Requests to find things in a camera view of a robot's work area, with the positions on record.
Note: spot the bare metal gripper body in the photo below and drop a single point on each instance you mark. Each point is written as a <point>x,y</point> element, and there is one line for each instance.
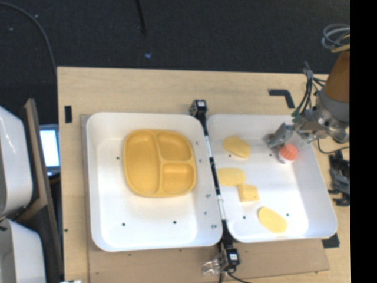
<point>322,124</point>

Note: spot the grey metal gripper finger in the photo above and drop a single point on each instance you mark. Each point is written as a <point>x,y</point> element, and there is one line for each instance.
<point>279,136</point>
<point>306,141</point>

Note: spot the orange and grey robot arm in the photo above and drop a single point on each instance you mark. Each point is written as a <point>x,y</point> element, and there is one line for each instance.
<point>338,84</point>

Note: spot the yellow oval biscuit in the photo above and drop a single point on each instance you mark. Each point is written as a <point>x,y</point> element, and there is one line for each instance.
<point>272,220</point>
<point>237,146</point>
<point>231,177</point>

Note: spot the white plastic tray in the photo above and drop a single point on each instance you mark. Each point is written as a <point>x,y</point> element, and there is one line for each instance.
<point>282,187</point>
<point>153,217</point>

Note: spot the yellow cheese wedge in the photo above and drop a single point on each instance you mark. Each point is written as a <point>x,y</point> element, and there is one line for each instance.
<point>248,193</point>

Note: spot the thin black and white rod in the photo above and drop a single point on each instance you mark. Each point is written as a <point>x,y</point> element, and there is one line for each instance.
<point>212,164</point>

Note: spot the yellow divided plate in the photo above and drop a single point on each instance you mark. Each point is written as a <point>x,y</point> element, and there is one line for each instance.
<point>159,164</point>

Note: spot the brown flat board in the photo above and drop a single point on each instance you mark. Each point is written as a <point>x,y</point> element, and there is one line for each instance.
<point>176,264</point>

